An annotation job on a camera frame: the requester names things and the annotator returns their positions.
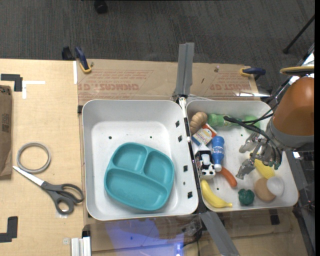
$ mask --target brown paper bag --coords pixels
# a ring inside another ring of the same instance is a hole
[[[12,92],[0,85],[0,176],[12,171]]]

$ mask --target wooden table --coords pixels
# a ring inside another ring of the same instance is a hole
[[[115,60],[114,64],[127,67],[132,66],[133,62]],[[168,83],[175,84],[177,72],[172,68],[168,70],[168,67],[176,68],[176,65],[167,62],[154,65],[166,67],[168,74],[173,74],[167,79]],[[195,70],[203,72],[203,67],[215,69],[212,64],[196,64]],[[45,84],[28,84],[26,99],[22,98],[21,92],[13,92],[12,164],[17,164],[17,151],[22,145],[41,142],[48,146],[52,159],[48,169],[36,176],[52,184],[73,183],[81,187],[81,120],[73,61],[0,59],[0,73],[20,74],[24,81],[45,81]],[[0,84],[10,85],[12,91],[14,89],[12,81],[0,81]],[[45,153],[38,148],[29,148],[21,156],[22,163],[29,168],[38,168],[46,160]],[[70,239],[81,238],[85,222],[88,223],[88,218],[84,218],[84,203],[77,205],[72,214],[63,217],[57,213],[47,193],[14,170],[11,177],[0,178],[0,191],[0,233],[6,233],[8,217],[18,217],[17,238],[12,242],[0,243],[1,255],[70,255]],[[238,234],[240,229],[232,226],[232,223],[226,228],[229,228],[228,232],[241,255],[307,255],[298,222],[290,209],[284,209],[283,216],[287,217],[290,232],[272,234],[277,229],[270,229],[268,234],[261,234],[257,230],[250,230],[253,236],[244,238]],[[193,256],[197,251],[197,244],[190,244],[185,247],[184,255]],[[143,255],[121,253],[107,251],[94,254]],[[212,241],[204,239],[200,242],[202,256],[218,253]]]

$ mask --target brown ball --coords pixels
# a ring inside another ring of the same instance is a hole
[[[267,179],[266,178],[260,178],[258,179],[254,184],[254,192],[256,196],[265,202],[270,202],[273,199],[275,199],[275,195],[270,192],[270,190],[267,187]]]

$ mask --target black scissors handle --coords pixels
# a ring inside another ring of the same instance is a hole
[[[73,184],[65,183],[60,185],[53,185],[44,181],[41,185],[52,198],[56,210],[63,215],[70,214],[74,211],[74,204],[80,203],[84,200],[84,193],[82,190]],[[79,197],[76,197],[71,192],[65,191],[65,189],[74,189],[78,192]],[[59,206],[60,203],[65,203],[68,206],[68,210],[62,210]]]

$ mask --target tape roll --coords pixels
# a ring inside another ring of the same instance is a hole
[[[39,147],[39,148],[42,148],[46,152],[46,155],[48,158],[47,158],[47,161],[44,164],[44,166],[42,166],[38,169],[28,169],[22,165],[22,163],[20,162],[21,154],[24,150],[26,150],[27,148],[30,148],[30,147]],[[38,173],[43,172],[45,169],[48,168],[48,166],[50,165],[50,162],[51,162],[51,153],[50,153],[48,147],[40,142],[29,142],[29,143],[24,144],[18,150],[18,153],[16,155],[16,164],[19,166],[19,168],[26,171],[27,173],[31,173],[31,174],[38,174]]]

